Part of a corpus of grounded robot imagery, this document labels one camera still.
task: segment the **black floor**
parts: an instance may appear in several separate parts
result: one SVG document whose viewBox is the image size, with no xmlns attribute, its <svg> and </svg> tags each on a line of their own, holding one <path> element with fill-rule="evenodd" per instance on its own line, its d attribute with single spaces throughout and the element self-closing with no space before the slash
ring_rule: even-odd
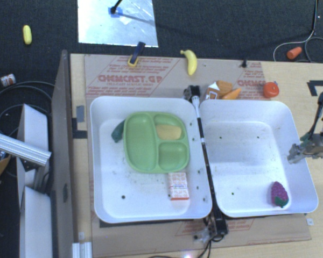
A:
<svg viewBox="0 0 323 258">
<path fill-rule="evenodd" d="M 177 56 L 190 48 L 200 58 L 272 61 L 281 43 L 303 41 L 310 35 L 314 0 L 153 0 L 159 48 L 144 55 Z M 0 0 L 0 77 L 14 73 L 17 82 L 54 82 L 62 49 L 70 53 L 131 54 L 131 47 L 78 43 L 77 0 Z M 319 0 L 316 35 L 323 37 L 323 0 Z M 22 26 L 29 24 L 33 42 L 25 46 Z M 287 61 L 282 47 L 276 58 Z M 323 41 L 311 41 L 308 51 L 323 63 Z M 0 99 L 0 112 L 10 105 L 48 103 L 31 90 L 14 90 Z M 10 133 L 19 110 L 0 122 Z M 9 170 L 14 173 L 15 166 Z M 0 257 L 18 257 L 19 209 L 16 180 L 0 178 Z"/>
</svg>

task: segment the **small can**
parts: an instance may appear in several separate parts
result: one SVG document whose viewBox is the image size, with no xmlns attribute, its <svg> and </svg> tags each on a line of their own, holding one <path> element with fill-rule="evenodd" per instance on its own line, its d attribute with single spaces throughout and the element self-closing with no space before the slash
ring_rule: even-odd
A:
<svg viewBox="0 0 323 258">
<path fill-rule="evenodd" d="M 0 77 L 0 82 L 3 87 L 8 87 L 10 85 L 16 84 L 16 77 L 14 74 L 9 74 Z"/>
</svg>

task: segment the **white cable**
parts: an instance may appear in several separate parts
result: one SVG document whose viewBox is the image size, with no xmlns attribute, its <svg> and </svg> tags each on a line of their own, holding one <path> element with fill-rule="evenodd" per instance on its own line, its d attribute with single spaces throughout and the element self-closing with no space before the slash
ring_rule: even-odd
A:
<svg viewBox="0 0 323 258">
<path fill-rule="evenodd" d="M 278 48 L 280 48 L 280 47 L 282 47 L 284 45 L 289 45 L 289 44 L 301 44 L 301 43 L 305 43 L 306 41 L 308 41 L 312 37 L 312 35 L 314 34 L 314 30 L 315 30 L 315 27 L 316 27 L 316 21 L 317 21 L 317 0 L 315 0 L 315 4 L 314 5 L 315 5 L 315 8 L 314 8 L 314 23 L 313 23 L 313 30 L 312 30 L 310 36 L 306 40 L 304 40 L 304 41 L 286 42 L 286 43 L 282 43 L 279 46 L 277 46 L 274 49 L 274 52 L 273 52 L 273 59 L 274 59 L 274 61 L 276 61 L 276 59 L 275 59 L 275 53 L 276 53 L 276 50 Z"/>
</svg>

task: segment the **green plate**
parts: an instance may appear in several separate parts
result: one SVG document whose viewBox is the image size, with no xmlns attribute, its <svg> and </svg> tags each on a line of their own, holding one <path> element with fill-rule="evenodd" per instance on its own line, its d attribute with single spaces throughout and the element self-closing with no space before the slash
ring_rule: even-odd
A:
<svg viewBox="0 0 323 258">
<path fill-rule="evenodd" d="M 181 128 L 177 140 L 162 140 L 156 125 Z M 124 122 L 124 151 L 128 164 L 144 173 L 180 171 L 189 162 L 189 142 L 184 123 L 175 115 L 161 112 L 137 112 Z"/>
</svg>

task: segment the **yellow banana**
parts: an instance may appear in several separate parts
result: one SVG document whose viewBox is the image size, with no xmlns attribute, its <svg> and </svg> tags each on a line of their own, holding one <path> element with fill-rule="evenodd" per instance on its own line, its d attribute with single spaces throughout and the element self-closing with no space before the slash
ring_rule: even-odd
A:
<svg viewBox="0 0 323 258">
<path fill-rule="evenodd" d="M 181 54 L 185 55 L 188 59 L 188 75 L 194 74 L 198 67 L 198 59 L 196 58 L 195 53 L 188 49 L 186 51 L 181 50 Z"/>
</svg>

